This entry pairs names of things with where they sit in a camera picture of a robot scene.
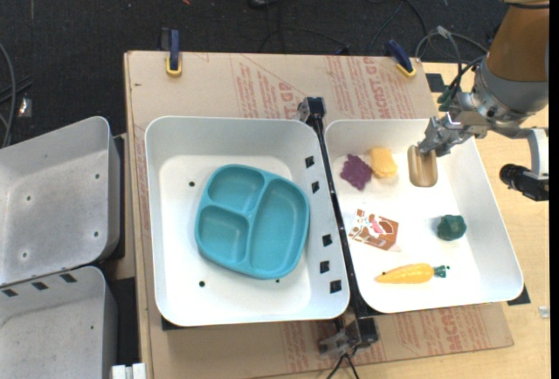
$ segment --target wooden table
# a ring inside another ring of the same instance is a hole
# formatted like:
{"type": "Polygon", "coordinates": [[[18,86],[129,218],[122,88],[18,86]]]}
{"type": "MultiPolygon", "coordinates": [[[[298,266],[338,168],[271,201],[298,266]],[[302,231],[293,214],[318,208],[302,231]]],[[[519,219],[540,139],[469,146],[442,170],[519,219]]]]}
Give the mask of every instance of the wooden table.
{"type": "MultiPolygon", "coordinates": [[[[440,73],[449,83],[455,73],[454,64],[424,64],[426,73],[440,73]]],[[[141,150],[135,145],[134,112],[131,107],[132,86],[125,76],[128,107],[128,150],[131,154],[130,169],[134,173],[135,154],[141,150]]],[[[463,89],[469,90],[473,75],[468,73],[463,79],[463,89]]],[[[548,125],[548,109],[541,111],[527,121],[525,126],[544,127],[548,125]]],[[[512,141],[497,134],[490,134],[477,140],[477,146],[487,170],[493,193],[500,207],[516,255],[524,274],[525,284],[531,302],[509,306],[504,303],[507,323],[513,336],[514,345],[510,348],[488,349],[464,354],[440,355],[411,361],[382,362],[357,367],[362,379],[366,378],[444,378],[478,379],[491,378],[545,378],[550,377],[550,319],[545,316],[549,310],[549,203],[537,203],[509,190],[499,179],[500,168],[506,163],[530,166],[530,153],[526,141],[512,141]]],[[[148,296],[146,290],[146,271],[141,249],[141,218],[137,195],[138,179],[131,175],[132,208],[136,235],[135,270],[138,292],[139,336],[141,361],[148,365],[148,377],[152,376],[152,347],[150,324],[148,323],[148,296]]],[[[329,370],[311,371],[289,376],[290,379],[326,378],[329,370]]],[[[336,377],[353,377],[349,369],[342,369],[336,377]]]]}

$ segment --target cardboard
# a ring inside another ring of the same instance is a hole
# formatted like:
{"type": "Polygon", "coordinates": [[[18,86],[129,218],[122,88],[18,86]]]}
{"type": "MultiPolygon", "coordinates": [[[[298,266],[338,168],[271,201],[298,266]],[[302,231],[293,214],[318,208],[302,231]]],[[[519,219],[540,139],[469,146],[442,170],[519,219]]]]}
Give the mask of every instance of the cardboard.
{"type": "MultiPolygon", "coordinates": [[[[391,58],[183,53],[183,73],[165,72],[164,52],[125,55],[137,204],[136,266],[141,357],[148,376],[248,379],[317,369],[336,360],[318,353],[331,322],[164,330],[155,305],[150,246],[146,126],[163,115],[293,118],[299,102],[321,96],[326,121],[428,118],[436,113],[423,67],[408,79],[391,58]]],[[[506,347],[513,344],[500,303],[376,317],[381,340],[355,364],[506,347]]]]}

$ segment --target black floor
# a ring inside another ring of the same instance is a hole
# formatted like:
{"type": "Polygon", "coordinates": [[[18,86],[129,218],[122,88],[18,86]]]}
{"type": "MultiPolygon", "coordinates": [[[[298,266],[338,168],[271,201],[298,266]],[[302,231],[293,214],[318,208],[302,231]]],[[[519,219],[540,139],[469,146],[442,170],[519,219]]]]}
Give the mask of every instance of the black floor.
{"type": "MultiPolygon", "coordinates": [[[[490,45],[506,11],[496,0],[279,0],[262,10],[247,0],[0,0],[0,43],[27,83],[17,105],[24,95],[32,102],[31,116],[16,114],[11,143],[92,115],[125,132],[122,55],[155,50],[162,27],[180,31],[186,52],[380,56],[391,38],[415,54],[441,25],[459,35],[467,61],[490,45]]],[[[438,48],[424,59],[455,59],[445,42],[438,48]]],[[[0,59],[0,100],[9,87],[0,59]]],[[[0,104],[6,120],[9,105],[0,104]]],[[[3,132],[0,123],[0,142],[3,132]]]]}

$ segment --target yellow sponge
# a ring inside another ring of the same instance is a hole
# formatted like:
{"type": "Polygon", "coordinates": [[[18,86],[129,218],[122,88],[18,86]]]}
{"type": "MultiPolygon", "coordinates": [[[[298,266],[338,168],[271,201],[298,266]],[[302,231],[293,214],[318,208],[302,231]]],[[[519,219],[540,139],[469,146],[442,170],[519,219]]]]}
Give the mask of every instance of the yellow sponge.
{"type": "Polygon", "coordinates": [[[377,177],[393,177],[398,166],[392,158],[392,152],[388,148],[375,147],[369,152],[370,168],[377,177]]]}

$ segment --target toy carrot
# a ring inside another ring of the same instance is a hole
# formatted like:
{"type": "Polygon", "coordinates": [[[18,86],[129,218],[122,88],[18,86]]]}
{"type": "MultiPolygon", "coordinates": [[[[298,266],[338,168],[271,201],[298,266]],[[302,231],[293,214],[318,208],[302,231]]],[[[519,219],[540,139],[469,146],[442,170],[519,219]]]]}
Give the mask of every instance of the toy carrot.
{"type": "Polygon", "coordinates": [[[379,283],[426,283],[435,275],[440,278],[446,278],[446,269],[447,267],[445,265],[431,267],[427,263],[408,264],[383,272],[381,275],[378,275],[375,280],[379,283]]]}

